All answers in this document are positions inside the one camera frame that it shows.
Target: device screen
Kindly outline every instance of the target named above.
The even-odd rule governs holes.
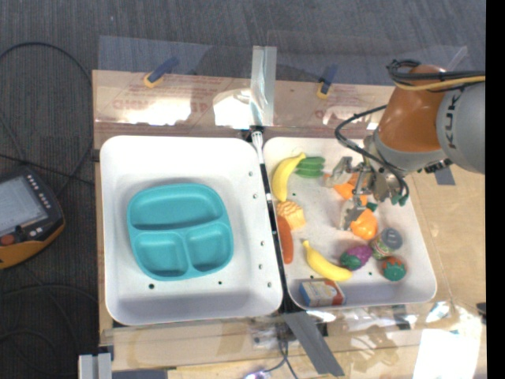
[[[48,217],[23,177],[0,183],[0,236]]]

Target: yellow cable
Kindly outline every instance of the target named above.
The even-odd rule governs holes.
[[[463,77],[460,79],[437,81],[436,83],[424,84],[424,85],[405,85],[395,82],[397,87],[403,88],[404,90],[419,91],[419,90],[431,90],[434,88],[442,88],[462,83],[477,83],[479,81],[485,81],[486,76],[475,76],[475,77]]]

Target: white tray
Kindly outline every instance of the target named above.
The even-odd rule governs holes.
[[[353,164],[362,161],[360,155],[344,148],[336,139],[275,137],[264,145],[265,165],[270,181],[281,160],[300,152],[304,152],[307,156],[324,157],[326,160],[324,171],[328,174],[342,156],[352,156]],[[301,178],[293,173],[288,181],[288,187],[290,189],[288,199],[302,207],[306,225],[292,231],[294,259],[292,263],[285,265],[286,280],[290,297],[301,308],[309,309],[300,294],[300,282],[322,277],[307,264],[305,249],[301,244],[303,239],[308,239],[311,247],[319,250],[329,261],[336,264],[339,263],[340,254],[346,249],[357,244],[365,244],[367,241],[351,231],[340,231],[336,228],[340,209],[345,200],[334,189],[326,188],[323,178]],[[398,282],[388,281],[380,273],[378,268],[380,262],[371,257],[364,267],[353,272],[349,280],[339,284],[346,296],[346,304],[339,307],[429,301],[436,293],[436,278],[412,203],[408,200],[405,206],[400,207],[392,205],[387,200],[379,204],[374,214],[379,223],[379,231],[385,227],[395,227],[402,233],[404,244],[395,255],[406,262],[407,274]]]
[[[239,139],[112,137],[100,152],[105,301],[124,325],[146,325],[274,313],[282,285],[260,165]],[[157,281],[133,256],[126,224],[132,196],[149,187],[201,183],[223,199],[234,237],[230,263],[210,275]]]

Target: table surface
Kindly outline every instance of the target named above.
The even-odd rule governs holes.
[[[95,95],[95,149],[99,149],[109,137],[119,134],[178,134],[174,127],[150,127],[142,124],[105,122],[100,112],[107,103],[100,90],[108,81],[107,89],[120,92],[124,84],[114,84],[125,76],[123,72],[94,72]],[[231,84],[241,81],[230,81]],[[317,89],[315,83],[276,82],[277,102],[290,103],[306,108],[307,99]],[[338,86],[333,90],[347,94],[346,102],[366,103],[366,106],[386,103],[392,93],[388,86]],[[183,133],[218,136],[236,136],[237,131],[220,129],[212,131],[205,124],[205,111],[198,125]],[[275,135],[330,137],[334,126],[311,126],[304,118],[297,128],[278,128]],[[275,366],[280,354],[273,340],[272,327],[279,317],[264,319],[237,319],[232,321],[196,321],[170,325],[115,327],[105,307],[103,263],[103,216],[101,208],[101,181],[99,164],[96,164],[97,243],[99,254],[99,320],[103,345],[114,345],[114,370],[167,369],[174,377],[244,377],[247,373]],[[433,174],[412,174],[407,177],[411,200],[427,250],[437,278],[437,292],[432,302],[422,305],[399,305],[338,312],[336,319],[327,323],[325,340],[334,352],[346,377],[412,377],[421,374],[420,366],[429,354],[429,344],[434,336],[458,333],[458,352],[469,352],[466,374],[487,372],[486,325],[481,323],[477,304],[486,302],[485,275],[485,176],[470,173],[459,167],[451,167],[454,185],[439,185]],[[432,316],[438,305],[448,313],[442,318]],[[406,318],[405,330],[398,317]],[[295,340],[290,343],[289,361],[298,377],[318,377],[303,348]],[[446,368],[428,364],[432,372]],[[272,372],[273,377],[290,377],[285,364]]]

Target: handheld device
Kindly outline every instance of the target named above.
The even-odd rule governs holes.
[[[34,256],[64,227],[56,196],[30,167],[0,175],[0,269]]]

